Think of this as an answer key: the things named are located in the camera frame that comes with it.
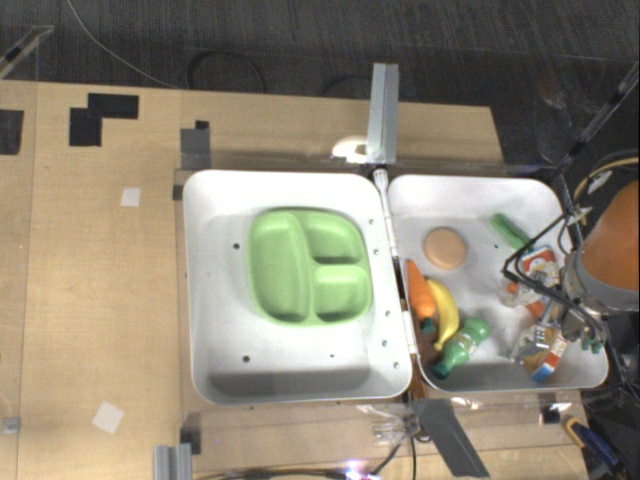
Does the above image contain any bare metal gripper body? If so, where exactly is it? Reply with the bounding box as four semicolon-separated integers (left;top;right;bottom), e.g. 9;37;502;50
554;306;604;343

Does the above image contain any orange white blue carton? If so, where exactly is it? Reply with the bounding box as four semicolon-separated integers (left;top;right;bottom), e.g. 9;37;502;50
510;321;570;385

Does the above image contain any orange and clear packet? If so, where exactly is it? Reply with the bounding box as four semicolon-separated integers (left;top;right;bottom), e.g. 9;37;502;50
505;279;547;320

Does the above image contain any red and white carton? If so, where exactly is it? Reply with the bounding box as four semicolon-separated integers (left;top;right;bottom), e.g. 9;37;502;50
519;246;561;290

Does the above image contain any white plastic tray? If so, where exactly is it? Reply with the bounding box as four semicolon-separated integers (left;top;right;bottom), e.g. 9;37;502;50
181;169;414;406
387;174;611;396

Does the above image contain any green bottle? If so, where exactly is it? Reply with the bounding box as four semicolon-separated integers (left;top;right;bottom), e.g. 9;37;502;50
431;316;492;381

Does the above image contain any yellow banana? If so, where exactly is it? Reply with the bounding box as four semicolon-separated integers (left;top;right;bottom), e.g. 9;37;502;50
425;277;461;352

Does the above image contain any tan round biscuit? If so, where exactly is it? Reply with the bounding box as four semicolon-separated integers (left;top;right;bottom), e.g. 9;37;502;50
423;226;469;271

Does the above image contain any orange carrot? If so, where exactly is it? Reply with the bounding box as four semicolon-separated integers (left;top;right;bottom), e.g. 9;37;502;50
405;259;438;335

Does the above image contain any green divided plate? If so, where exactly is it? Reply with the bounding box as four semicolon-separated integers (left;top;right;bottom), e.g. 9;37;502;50
247;207;374;326

